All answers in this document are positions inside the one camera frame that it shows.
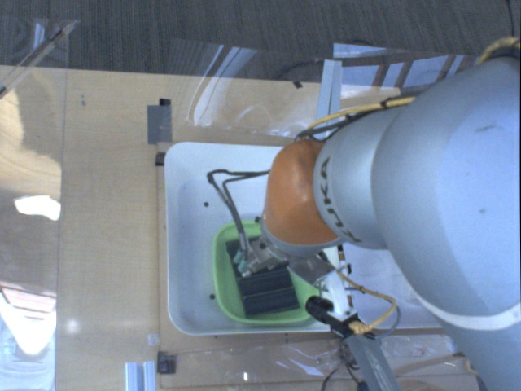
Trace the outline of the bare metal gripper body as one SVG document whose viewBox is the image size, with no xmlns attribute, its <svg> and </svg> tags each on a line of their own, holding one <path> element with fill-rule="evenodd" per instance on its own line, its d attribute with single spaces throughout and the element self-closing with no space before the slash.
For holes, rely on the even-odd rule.
<svg viewBox="0 0 521 391">
<path fill-rule="evenodd" d="M 265 236 L 250 238 L 241 261 L 241 275 L 248 277 L 262 270 L 272 270 L 288 263 L 287 256 Z"/>
</svg>

